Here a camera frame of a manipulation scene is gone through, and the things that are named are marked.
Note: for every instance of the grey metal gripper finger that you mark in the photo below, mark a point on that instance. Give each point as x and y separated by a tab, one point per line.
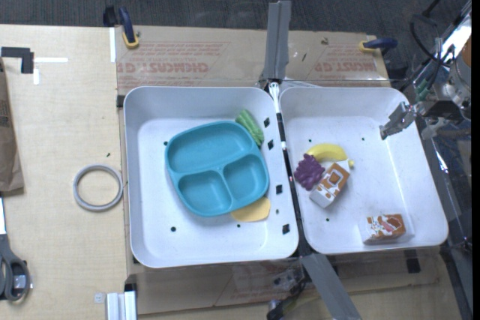
393	119
405	120

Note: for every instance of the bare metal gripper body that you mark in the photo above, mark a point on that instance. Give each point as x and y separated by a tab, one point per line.
442	108

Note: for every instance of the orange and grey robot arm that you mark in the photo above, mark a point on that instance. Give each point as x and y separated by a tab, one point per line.
467	53

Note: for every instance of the white plastic tray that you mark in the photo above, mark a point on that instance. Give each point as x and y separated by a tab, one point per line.
378	183
157	168

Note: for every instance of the yellow banana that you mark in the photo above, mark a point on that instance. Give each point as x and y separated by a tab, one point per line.
328	151

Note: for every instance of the white and orange carton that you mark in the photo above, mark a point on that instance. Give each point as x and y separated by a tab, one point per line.
332	185

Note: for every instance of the purple grapes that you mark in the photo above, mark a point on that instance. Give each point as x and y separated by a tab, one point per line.
308	172

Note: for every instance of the orange and white packet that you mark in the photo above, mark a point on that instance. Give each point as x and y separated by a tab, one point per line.
386	228

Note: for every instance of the green toy bean pods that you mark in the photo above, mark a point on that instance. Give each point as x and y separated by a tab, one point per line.
250	125

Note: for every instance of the yellow flat toy chip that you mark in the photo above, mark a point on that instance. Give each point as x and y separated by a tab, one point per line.
253	213

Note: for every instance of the blue divided plate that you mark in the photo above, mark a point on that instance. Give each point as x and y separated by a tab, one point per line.
210	153

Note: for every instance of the brown cardboard board red print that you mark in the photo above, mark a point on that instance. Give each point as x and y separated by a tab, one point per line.
187	48

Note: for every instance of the white tape roll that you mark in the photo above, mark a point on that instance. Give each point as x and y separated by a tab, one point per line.
78	195

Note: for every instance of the brown paper bag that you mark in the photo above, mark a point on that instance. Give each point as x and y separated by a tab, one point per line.
7	146

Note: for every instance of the grey scissors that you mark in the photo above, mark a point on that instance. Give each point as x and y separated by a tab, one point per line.
13	273

